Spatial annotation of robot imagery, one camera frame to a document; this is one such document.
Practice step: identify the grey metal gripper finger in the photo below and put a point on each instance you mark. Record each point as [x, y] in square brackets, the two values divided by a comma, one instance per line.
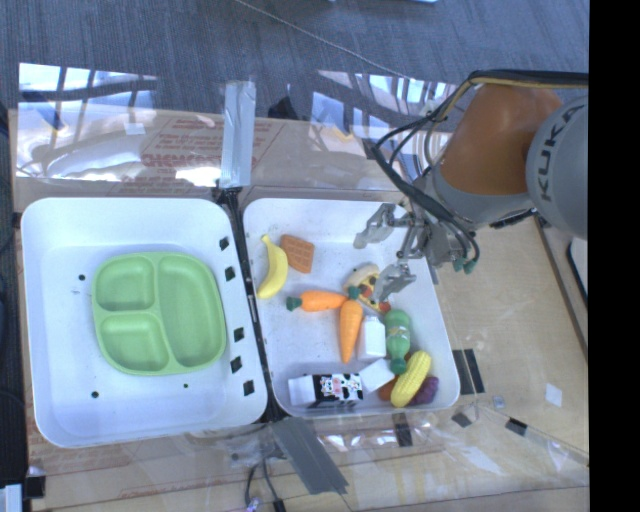
[392, 280]
[372, 227]

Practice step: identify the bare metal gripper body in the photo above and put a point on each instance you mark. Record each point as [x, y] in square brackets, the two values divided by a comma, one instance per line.
[436, 245]

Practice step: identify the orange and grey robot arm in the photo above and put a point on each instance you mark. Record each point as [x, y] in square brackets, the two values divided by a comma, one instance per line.
[492, 150]

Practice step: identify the pizza slice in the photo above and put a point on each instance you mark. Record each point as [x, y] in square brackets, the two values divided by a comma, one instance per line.
[361, 281]

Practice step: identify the green bottle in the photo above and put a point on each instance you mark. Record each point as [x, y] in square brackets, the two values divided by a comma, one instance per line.
[397, 332]

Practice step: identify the orange carrot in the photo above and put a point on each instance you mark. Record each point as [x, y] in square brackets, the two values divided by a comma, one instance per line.
[350, 325]
[320, 301]

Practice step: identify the white bottle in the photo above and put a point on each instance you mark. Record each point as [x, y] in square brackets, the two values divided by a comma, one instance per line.
[372, 340]

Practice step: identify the orange waffle biscuit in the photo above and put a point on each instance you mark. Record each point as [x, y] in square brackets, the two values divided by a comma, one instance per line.
[299, 252]

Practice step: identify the white plastic tray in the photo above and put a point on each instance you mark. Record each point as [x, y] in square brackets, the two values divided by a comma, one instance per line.
[320, 340]
[60, 310]

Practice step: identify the white box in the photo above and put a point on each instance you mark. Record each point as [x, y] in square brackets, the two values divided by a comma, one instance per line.
[377, 375]

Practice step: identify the yellow corn cob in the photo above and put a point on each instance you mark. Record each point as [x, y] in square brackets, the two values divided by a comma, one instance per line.
[412, 377]

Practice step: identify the yellow banana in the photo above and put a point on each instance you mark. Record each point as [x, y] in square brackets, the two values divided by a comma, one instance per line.
[276, 272]

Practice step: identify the small orange toy food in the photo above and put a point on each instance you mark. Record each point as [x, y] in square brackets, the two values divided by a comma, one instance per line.
[386, 390]

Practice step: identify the purple grapes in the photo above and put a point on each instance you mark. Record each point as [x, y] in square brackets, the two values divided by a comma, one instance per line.
[429, 391]

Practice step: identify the white carton with cow print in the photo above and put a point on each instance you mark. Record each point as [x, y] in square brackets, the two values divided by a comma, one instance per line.
[337, 387]

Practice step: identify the green divided plate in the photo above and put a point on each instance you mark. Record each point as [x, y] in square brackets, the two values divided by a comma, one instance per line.
[190, 305]

